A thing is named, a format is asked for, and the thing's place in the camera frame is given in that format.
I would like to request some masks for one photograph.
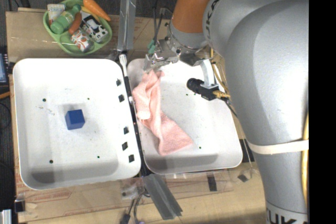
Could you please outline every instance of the plastic bottle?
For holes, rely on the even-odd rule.
[[[75,20],[75,15],[81,10],[80,5],[75,4],[72,9],[62,12],[62,14],[51,24],[50,29],[55,34],[62,34]]]

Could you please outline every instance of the white tray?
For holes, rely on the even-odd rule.
[[[139,172],[127,93],[115,62],[25,59],[15,65],[13,78],[20,173],[28,187],[106,182]],[[69,131],[65,115],[75,109],[82,109],[86,122]]]
[[[129,63],[131,88],[143,75],[143,59]],[[207,101],[186,87],[190,78],[204,80],[200,66],[177,62],[161,67],[161,109],[194,141],[194,145],[168,156],[157,152],[158,139],[139,122],[141,144],[148,168],[156,174],[179,174],[238,166],[243,157],[239,138],[226,104]]]

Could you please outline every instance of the cardboard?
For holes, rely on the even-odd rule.
[[[19,8],[18,12],[6,12],[9,62],[25,58],[69,58],[53,41],[43,26],[45,10]],[[113,38],[93,58],[113,59],[117,47],[119,27],[118,16],[111,16]],[[159,38],[166,35],[165,20],[159,31]],[[128,60],[144,58],[147,44],[153,37],[153,19],[136,18],[134,49],[128,53]],[[15,100],[13,77],[9,76],[12,108],[13,141],[17,200],[25,201],[25,211],[18,214],[19,223],[119,223],[130,205],[130,199],[122,196],[125,188],[134,182],[142,186],[140,178],[88,184],[53,190],[32,190],[21,180],[19,173],[18,144],[15,121]],[[235,119],[239,138],[244,133]],[[237,176],[250,171],[253,177],[243,183]],[[265,199],[261,178],[255,163],[241,164],[237,168],[213,173],[217,191],[210,191],[209,173],[195,173],[166,178],[166,182],[183,209],[183,223],[265,223]],[[151,199],[143,198],[138,207],[138,219],[150,223],[181,223],[179,219],[163,221]]]

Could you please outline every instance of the blue cube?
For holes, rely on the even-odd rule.
[[[65,121],[67,123],[68,130],[82,128],[85,123],[82,109],[68,111],[65,115]]]

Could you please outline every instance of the green bowl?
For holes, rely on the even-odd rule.
[[[83,2],[81,0],[65,0],[61,2],[61,4],[65,4],[66,9],[71,9],[74,4],[79,4],[83,5]],[[99,17],[100,19],[100,24],[108,31],[108,35],[106,38],[103,40],[102,43],[98,43],[91,39],[93,41],[93,46],[90,48],[89,51],[82,52],[72,41],[71,41],[71,34],[68,31],[65,31],[64,33],[58,35],[55,34],[53,31],[51,31],[50,26],[49,26],[49,16],[48,12],[46,11],[43,16],[43,24],[48,33],[51,35],[51,37],[54,39],[54,41],[57,42],[57,44],[61,47],[63,51],[65,51],[67,54],[74,56],[74,57],[83,57],[89,54],[92,54],[99,50],[100,48],[104,47],[112,38],[112,29],[109,23]]]

